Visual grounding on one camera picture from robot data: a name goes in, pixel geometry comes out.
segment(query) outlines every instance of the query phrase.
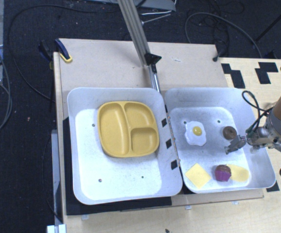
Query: dark background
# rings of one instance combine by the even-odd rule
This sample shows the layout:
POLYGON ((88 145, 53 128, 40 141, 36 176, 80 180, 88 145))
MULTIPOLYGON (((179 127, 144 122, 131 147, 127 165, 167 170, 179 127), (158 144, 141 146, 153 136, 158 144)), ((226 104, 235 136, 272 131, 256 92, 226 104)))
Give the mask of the dark background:
MULTIPOLYGON (((281 15, 281 0, 178 0, 176 7, 177 11, 171 16, 144 25, 148 41, 187 43, 185 21, 188 15, 196 12, 220 15, 253 39, 281 15)), ((152 12, 150 9, 139 11, 152 12)), ((141 16, 141 19, 154 17, 157 16, 141 16)), ((216 44, 223 56, 259 58, 253 44, 242 33, 212 18, 193 17, 187 32, 192 43, 216 44)), ((45 146, 55 128, 55 106, 53 104, 50 110, 51 102, 27 86, 10 50, 28 82, 50 96, 52 71, 47 61, 41 58, 38 44, 46 40, 55 50, 53 41, 59 37, 131 40, 118 6, 114 4, 76 0, 4 0, 3 53, 11 81, 13 111, 0 133, 0 232, 3 233, 40 233, 45 232, 47 225, 54 224, 42 186, 42 158, 45 149, 44 182, 47 197, 52 202, 50 142, 45 146), (41 4, 57 4, 94 13, 37 7, 26 10, 14 20, 23 9, 41 4)), ((262 57, 274 51, 272 57, 281 59, 281 19, 257 44, 262 57)), ((0 89, 0 123, 6 102, 7 96, 0 89)))

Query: yellow cheese slice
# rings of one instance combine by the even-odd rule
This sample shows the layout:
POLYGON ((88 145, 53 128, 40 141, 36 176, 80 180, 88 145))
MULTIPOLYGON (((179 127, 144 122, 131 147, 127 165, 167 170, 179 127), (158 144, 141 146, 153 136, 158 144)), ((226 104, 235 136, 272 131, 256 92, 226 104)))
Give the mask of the yellow cheese slice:
POLYGON ((198 163, 191 167, 185 175, 198 189, 205 186, 211 179, 210 175, 198 163))
POLYGON ((227 166, 231 169, 231 180, 238 182, 245 182, 249 178, 249 171, 241 166, 227 164, 227 166))

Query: black clamp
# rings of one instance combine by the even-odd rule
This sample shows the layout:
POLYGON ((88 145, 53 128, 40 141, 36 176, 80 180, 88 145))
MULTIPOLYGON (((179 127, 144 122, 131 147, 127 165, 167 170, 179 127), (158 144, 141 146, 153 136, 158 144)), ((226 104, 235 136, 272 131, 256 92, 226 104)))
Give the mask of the black clamp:
POLYGON ((151 65, 151 69, 152 69, 152 72, 154 74, 157 73, 155 64, 158 63, 161 58, 162 58, 161 56, 158 56, 158 55, 155 55, 155 54, 152 54, 152 53, 146 53, 145 54, 145 59, 146 59, 147 65, 148 66, 151 65))

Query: egg yolk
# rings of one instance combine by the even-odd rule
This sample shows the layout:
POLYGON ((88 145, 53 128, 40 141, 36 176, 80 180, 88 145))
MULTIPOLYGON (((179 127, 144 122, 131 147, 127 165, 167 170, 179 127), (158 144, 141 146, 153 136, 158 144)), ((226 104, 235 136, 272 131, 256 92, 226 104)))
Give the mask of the egg yolk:
POLYGON ((202 129, 199 126, 195 126, 192 130, 193 134, 200 136, 202 135, 202 129))

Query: yellow divided tray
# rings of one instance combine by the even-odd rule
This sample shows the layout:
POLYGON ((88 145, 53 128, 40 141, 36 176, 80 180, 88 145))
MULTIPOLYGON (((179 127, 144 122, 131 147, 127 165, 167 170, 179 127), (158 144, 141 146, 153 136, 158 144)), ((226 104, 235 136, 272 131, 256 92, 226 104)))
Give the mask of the yellow divided tray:
POLYGON ((151 109, 140 102, 115 101, 98 110, 98 133, 104 152, 112 157, 140 157, 159 147, 151 109))

